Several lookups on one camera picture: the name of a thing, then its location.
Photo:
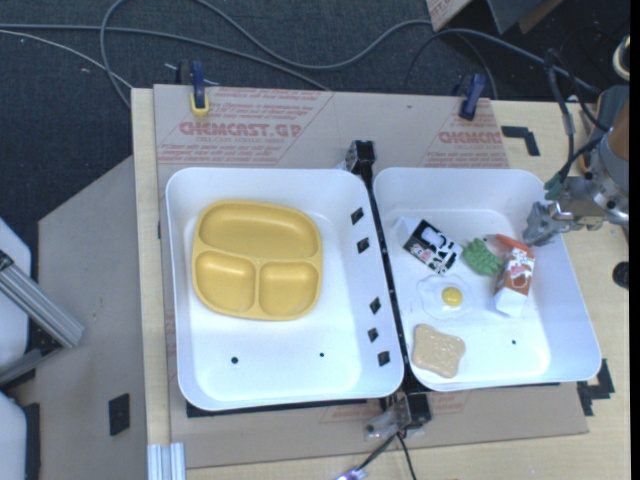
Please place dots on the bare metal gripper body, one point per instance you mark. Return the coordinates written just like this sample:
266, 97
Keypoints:
587, 203

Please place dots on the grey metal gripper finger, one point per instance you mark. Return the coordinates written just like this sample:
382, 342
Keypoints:
552, 230
534, 222

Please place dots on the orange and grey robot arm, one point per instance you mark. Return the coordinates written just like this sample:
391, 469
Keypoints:
614, 138

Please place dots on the orange toy carrot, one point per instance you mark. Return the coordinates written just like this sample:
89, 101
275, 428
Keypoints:
511, 241

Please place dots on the orange and white carton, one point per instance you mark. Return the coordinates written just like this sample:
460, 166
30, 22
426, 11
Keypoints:
514, 280

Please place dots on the green toy broccoli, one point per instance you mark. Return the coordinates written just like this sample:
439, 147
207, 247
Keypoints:
481, 259

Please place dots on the white plastic tray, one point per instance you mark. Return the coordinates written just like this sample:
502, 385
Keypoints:
545, 328
280, 368

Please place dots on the black and white milk carton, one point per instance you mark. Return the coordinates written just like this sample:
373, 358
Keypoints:
430, 245

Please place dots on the white and yellow fried egg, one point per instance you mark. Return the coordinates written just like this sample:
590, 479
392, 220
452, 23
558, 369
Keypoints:
451, 295

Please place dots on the thin black rod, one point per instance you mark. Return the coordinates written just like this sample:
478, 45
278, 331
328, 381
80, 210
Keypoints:
386, 263

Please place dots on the tan toast slice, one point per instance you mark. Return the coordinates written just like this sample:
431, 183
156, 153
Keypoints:
437, 350

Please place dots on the brown cardboard board red print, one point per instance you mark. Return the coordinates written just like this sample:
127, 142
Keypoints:
310, 128

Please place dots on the yellow divided plate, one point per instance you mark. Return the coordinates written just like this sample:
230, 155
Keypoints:
257, 228

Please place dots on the black cylinder on white bracket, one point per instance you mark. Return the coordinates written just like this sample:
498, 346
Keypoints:
621, 274

